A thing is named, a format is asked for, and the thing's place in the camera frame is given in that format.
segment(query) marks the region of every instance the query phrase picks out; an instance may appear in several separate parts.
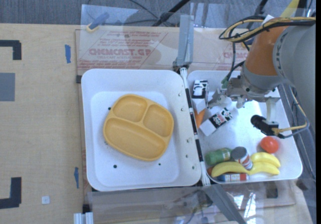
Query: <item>yellow banana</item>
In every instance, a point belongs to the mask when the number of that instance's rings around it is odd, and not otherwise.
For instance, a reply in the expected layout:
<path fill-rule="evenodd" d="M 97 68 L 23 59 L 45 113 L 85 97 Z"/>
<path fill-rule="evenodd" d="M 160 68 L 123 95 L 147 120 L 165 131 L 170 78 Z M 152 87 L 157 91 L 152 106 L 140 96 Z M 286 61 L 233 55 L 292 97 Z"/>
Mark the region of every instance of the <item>yellow banana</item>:
<path fill-rule="evenodd" d="M 259 152 L 259 153 L 252 154 L 251 160 L 253 163 L 268 162 L 268 163 L 273 164 L 277 168 L 279 168 L 281 166 L 279 159 L 277 159 L 274 155 L 266 153 L 266 152 Z"/>
<path fill-rule="evenodd" d="M 242 164 L 238 162 L 221 162 L 219 164 L 216 164 L 213 169 L 211 176 L 217 177 L 219 175 L 222 175 L 226 172 L 234 172 L 234 173 L 247 173 L 249 174 L 249 171 L 246 170 Z"/>
<path fill-rule="evenodd" d="M 256 174 L 256 173 L 259 173 L 259 172 L 267 172 L 267 173 L 270 173 L 272 175 L 278 175 L 280 174 L 280 171 L 279 169 L 269 163 L 269 162 L 254 162 L 253 163 L 253 167 L 252 169 L 249 171 L 249 175 L 253 175 L 253 174 Z"/>

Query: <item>wooden table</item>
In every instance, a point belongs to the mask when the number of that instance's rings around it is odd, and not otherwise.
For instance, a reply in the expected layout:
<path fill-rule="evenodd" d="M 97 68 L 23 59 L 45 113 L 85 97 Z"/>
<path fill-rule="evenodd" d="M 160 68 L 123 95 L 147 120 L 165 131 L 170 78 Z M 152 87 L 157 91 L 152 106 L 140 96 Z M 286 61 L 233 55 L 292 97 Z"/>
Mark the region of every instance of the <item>wooden table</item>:
<path fill-rule="evenodd" d="M 75 32 L 79 29 L 0 24 L 0 40 L 20 42 L 22 50 L 19 59 L 12 47 L 0 46 L 0 82 L 14 86 L 8 97 L 0 96 L 0 223 L 73 223 L 73 214 L 82 212 L 82 109 Z M 296 204 L 257 209 L 249 219 L 311 223 L 296 186 L 293 195 Z M 248 217 L 247 210 L 241 214 Z"/>

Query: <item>yellow plate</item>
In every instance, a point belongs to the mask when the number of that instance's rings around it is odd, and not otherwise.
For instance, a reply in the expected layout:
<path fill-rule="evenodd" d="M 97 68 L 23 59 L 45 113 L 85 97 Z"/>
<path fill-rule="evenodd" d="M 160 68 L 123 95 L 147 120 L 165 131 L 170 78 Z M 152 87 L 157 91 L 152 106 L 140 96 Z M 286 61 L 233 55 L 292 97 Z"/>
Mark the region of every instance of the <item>yellow plate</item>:
<path fill-rule="evenodd" d="M 174 129 L 171 113 L 145 97 L 127 94 L 111 107 L 104 122 L 106 142 L 134 158 L 153 161 L 166 151 Z"/>

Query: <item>red and white can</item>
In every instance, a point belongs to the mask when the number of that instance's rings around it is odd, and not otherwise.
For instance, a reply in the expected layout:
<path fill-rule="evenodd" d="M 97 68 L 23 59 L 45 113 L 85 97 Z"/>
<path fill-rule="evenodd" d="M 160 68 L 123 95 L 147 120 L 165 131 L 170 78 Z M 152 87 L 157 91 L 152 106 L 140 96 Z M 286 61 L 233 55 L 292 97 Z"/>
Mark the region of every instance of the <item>red and white can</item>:
<path fill-rule="evenodd" d="M 250 170 L 253 168 L 253 162 L 245 147 L 238 146 L 234 148 L 231 152 L 231 157 L 241 163 L 245 169 Z"/>

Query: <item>green can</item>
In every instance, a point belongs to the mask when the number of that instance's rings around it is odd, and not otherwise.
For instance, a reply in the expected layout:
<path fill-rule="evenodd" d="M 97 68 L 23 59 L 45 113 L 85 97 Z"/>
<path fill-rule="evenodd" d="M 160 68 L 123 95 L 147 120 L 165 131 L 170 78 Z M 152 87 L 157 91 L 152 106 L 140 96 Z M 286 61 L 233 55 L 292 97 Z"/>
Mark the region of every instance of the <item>green can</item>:
<path fill-rule="evenodd" d="M 216 151 L 208 152 L 205 155 L 205 162 L 207 165 L 215 165 L 220 162 L 229 161 L 231 159 L 231 149 L 224 147 Z"/>

